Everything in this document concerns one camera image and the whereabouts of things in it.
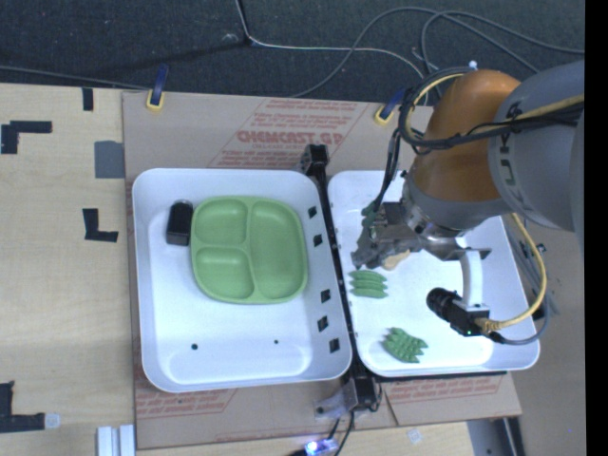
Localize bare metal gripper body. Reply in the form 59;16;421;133
369;200;467;259

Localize green pea pods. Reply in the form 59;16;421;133
347;268;390;300
381;326;430;365

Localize white plastic tray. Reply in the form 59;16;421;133
327;169;542;378
131;167;354;393

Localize green divided plate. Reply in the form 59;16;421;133
189;195;310;306

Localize black cylinder on white bracket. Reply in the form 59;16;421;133
426;247;493;338

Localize small black box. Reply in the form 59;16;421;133
164;199;195;247

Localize brown cardboard board red print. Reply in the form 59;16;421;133
121;90;523;450

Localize tan biscuit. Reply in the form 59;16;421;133
382;248;411;272

